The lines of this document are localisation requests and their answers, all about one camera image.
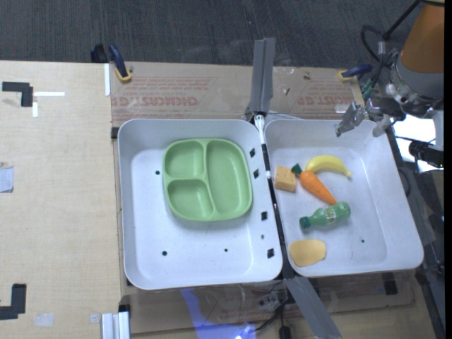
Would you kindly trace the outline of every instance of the toy bottle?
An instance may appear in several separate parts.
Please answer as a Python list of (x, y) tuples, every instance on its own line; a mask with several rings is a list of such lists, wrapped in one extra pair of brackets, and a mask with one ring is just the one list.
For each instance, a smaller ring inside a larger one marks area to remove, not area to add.
[(338, 221), (344, 220), (350, 216), (350, 207), (346, 202), (337, 202), (326, 208), (317, 209), (311, 216), (305, 216), (299, 219), (299, 224), (303, 230), (312, 225), (327, 226)]

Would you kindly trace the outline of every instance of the yellow banana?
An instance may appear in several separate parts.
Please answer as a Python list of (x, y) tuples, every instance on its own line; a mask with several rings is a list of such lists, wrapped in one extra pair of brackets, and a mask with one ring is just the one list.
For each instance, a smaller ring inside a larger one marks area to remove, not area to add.
[(347, 177), (352, 174), (347, 168), (345, 168), (342, 160), (334, 155), (317, 155), (308, 161), (304, 169), (312, 172), (318, 172), (321, 170), (335, 171), (343, 173)]

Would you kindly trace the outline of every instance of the blue clamp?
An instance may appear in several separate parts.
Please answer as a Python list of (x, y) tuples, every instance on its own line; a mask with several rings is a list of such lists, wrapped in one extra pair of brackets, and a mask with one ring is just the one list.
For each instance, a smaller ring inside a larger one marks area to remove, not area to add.
[(114, 69), (114, 72), (118, 76), (118, 79), (122, 83), (127, 83), (132, 79), (132, 75), (130, 74), (130, 71), (126, 68), (126, 65), (124, 64), (124, 60), (122, 59), (122, 55), (119, 52), (118, 47), (115, 44), (111, 44), (108, 47), (109, 53), (112, 55), (112, 59), (114, 60), (114, 63), (116, 64), (116, 68)]
[(351, 81), (354, 76), (357, 76), (358, 80), (365, 74), (372, 71), (374, 67), (371, 64), (361, 64), (354, 66), (351, 69), (339, 71), (338, 78), (340, 81)]

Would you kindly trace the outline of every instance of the toy carrot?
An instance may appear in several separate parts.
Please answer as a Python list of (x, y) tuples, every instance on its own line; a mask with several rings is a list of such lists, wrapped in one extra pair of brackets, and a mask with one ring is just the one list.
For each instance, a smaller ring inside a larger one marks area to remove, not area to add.
[(313, 195), (319, 197), (325, 202), (328, 202), (330, 205), (335, 205), (337, 203), (331, 192), (325, 187), (314, 172), (302, 171), (298, 164), (292, 167), (292, 172), (299, 174), (300, 183)]

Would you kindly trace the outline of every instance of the green plate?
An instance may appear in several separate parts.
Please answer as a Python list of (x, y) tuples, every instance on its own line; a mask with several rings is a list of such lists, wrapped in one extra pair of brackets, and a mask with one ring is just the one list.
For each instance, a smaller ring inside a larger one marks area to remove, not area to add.
[(240, 147), (227, 139), (173, 142), (163, 156), (165, 195), (172, 211), (193, 221), (231, 220), (245, 214), (253, 194)]

